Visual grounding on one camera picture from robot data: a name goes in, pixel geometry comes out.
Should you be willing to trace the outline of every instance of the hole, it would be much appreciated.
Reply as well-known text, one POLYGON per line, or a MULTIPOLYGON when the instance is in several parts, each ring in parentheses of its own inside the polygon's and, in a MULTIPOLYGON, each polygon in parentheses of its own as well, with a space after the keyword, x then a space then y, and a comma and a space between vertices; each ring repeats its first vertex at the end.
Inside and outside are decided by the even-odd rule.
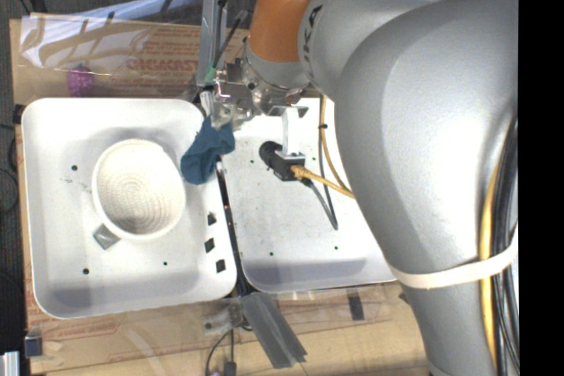
POLYGON ((213 248, 215 248, 215 243, 213 242, 213 238, 207 240, 204 243, 204 247, 205 247, 205 252, 209 253, 213 248))
POLYGON ((215 262, 215 269, 218 273, 220 273, 221 271, 224 271, 226 268, 226 261, 221 259, 218 260, 217 262, 215 262))

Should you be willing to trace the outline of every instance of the yellow cable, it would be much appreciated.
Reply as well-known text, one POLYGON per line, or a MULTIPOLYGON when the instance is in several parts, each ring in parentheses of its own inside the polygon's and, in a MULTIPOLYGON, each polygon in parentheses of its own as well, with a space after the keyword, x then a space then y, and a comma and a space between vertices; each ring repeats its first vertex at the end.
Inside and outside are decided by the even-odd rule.
POLYGON ((344 188, 345 190, 350 192, 351 190, 345 185, 345 183, 338 176, 337 169, 335 169, 335 166, 333 165, 333 160, 331 160, 331 156, 329 154, 329 147, 327 146, 327 137, 325 136, 325 128, 324 128, 326 106, 327 106, 327 97, 322 96, 321 112, 319 115, 319 130, 321 132, 321 143, 323 145, 323 154, 325 154, 325 159, 327 160, 327 164, 329 165, 329 168, 333 173, 333 177, 335 177, 335 180, 338 182, 341 188, 344 188))
MULTIPOLYGON (((497 181, 496 167, 493 171, 492 179, 487 188, 484 209, 482 210, 482 220, 479 236, 479 259, 486 260, 491 254, 492 245, 492 210, 494 204, 495 183, 497 181)), ((486 331, 487 347, 490 350, 493 363, 497 368, 497 357, 495 352, 495 331, 494 331, 494 306, 492 301, 492 278, 480 279, 480 298, 482 305, 482 315, 484 319, 484 330, 486 331)))
POLYGON ((329 188, 333 188, 339 193, 354 199, 354 194, 351 193, 351 191, 349 191, 348 189, 342 188, 336 183, 333 183, 332 181, 328 181, 327 179, 324 179, 322 176, 317 175, 316 173, 312 173, 302 165, 292 165, 290 166, 290 169, 292 170, 293 175, 298 179, 311 179, 313 181, 321 182, 323 185, 327 185, 329 188))

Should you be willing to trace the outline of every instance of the white bowl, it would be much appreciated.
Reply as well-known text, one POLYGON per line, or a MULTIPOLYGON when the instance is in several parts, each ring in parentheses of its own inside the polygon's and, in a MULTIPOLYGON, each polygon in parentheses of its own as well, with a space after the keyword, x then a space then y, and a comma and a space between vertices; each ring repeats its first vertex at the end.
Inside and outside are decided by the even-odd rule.
POLYGON ((180 220, 186 190, 158 144, 129 139, 108 147, 94 167, 93 200, 102 223, 126 240, 153 240, 180 220))

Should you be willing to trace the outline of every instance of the robotic arm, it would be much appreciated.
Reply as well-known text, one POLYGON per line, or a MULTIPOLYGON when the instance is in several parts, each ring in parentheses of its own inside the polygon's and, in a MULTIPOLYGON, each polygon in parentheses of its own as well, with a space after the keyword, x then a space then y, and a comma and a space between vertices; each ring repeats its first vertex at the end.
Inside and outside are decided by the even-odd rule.
MULTIPOLYGON (((348 180, 390 266, 484 260, 492 180, 516 130, 517 29, 518 0, 257 0, 238 69, 247 117, 280 114, 311 83, 335 102, 348 180)), ((404 284, 434 376, 504 372, 487 286, 404 284)))

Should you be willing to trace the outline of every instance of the white tray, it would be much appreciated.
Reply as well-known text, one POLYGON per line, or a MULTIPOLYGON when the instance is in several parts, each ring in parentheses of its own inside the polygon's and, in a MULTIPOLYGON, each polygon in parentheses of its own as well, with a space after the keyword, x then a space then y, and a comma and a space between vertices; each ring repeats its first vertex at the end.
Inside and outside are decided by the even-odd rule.
MULTIPOLYGON (((298 105, 309 107, 298 126, 300 149, 307 155, 306 168, 320 173, 317 160, 319 100, 304 99, 298 105)), ((327 105, 325 121, 330 125, 331 156, 344 177, 334 137, 331 102, 327 105)), ((259 291, 266 292, 393 280, 356 201, 331 190, 339 224, 335 231, 310 189, 298 181, 282 182, 272 171, 266 170, 258 149, 269 140, 282 144, 282 136, 281 118, 258 116, 235 132, 235 151, 223 158, 241 263, 247 279, 259 291)), ((325 175, 331 178, 327 166, 325 175)), ((317 187, 323 192, 320 184, 317 187)))
POLYGON ((220 299, 233 289, 236 267, 215 174, 202 186, 185 184, 185 212, 163 237, 121 240, 107 250, 93 237, 100 219, 91 179, 99 155, 124 139, 144 138, 179 163, 203 118, 181 100, 44 99, 26 109, 33 288, 45 312, 58 318, 117 313, 220 299), (211 238, 208 253, 204 243, 211 238), (218 272, 221 261, 225 269, 218 272))

